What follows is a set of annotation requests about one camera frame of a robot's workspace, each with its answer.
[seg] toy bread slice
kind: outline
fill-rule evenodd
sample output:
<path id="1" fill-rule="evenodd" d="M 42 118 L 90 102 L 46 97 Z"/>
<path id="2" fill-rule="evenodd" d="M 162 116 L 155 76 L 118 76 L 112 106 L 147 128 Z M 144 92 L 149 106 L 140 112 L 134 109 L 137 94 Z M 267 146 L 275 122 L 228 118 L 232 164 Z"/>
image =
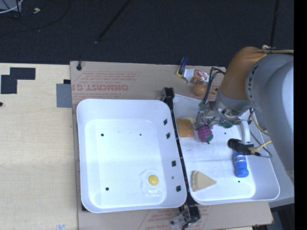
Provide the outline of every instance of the toy bread slice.
<path id="1" fill-rule="evenodd" d="M 198 191 L 214 184 L 216 184 L 216 181 L 211 179 L 209 176 L 206 176 L 199 171 L 192 172 L 191 187 L 193 191 Z"/>
<path id="2" fill-rule="evenodd" d="M 181 137 L 193 137 L 194 127 L 190 120 L 177 118 L 178 133 Z"/>

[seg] dark background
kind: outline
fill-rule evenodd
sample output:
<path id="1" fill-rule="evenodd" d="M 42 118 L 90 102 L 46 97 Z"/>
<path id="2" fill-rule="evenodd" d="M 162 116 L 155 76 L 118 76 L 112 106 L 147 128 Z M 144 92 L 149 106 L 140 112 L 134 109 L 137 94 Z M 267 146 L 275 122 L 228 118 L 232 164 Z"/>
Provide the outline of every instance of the dark background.
<path id="1" fill-rule="evenodd" d="M 294 49 L 294 0 L 24 0 L 0 13 L 0 62 L 225 66 L 245 46 Z"/>

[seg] black tape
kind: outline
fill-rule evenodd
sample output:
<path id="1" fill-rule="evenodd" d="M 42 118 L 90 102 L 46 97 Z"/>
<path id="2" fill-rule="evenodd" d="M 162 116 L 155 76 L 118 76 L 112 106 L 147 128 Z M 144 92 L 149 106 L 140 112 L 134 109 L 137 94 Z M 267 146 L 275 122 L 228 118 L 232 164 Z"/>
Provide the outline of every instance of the black tape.
<path id="1" fill-rule="evenodd" d="M 1 94 L 17 94 L 17 80 L 35 80 L 35 68 L 10 68 L 9 75 L 1 75 Z"/>

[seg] yellow tube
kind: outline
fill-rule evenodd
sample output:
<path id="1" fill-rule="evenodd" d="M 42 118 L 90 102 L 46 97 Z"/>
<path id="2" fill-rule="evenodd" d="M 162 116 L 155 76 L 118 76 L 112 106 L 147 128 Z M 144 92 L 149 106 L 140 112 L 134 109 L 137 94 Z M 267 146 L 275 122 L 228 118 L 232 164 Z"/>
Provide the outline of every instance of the yellow tube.
<path id="1" fill-rule="evenodd" d="M 230 61 L 220 91 L 232 99 L 246 100 L 245 80 L 251 67 L 261 58 L 267 56 L 256 47 L 244 47 Z"/>

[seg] egg yolk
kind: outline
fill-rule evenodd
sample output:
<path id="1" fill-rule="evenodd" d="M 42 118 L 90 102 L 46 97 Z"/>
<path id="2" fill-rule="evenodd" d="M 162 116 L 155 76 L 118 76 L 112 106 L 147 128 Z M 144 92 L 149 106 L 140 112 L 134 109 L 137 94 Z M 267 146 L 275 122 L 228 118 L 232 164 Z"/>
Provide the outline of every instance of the egg yolk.
<path id="1" fill-rule="evenodd" d="M 159 183 L 159 179 L 156 175 L 152 174 L 148 177 L 150 185 L 156 186 Z"/>

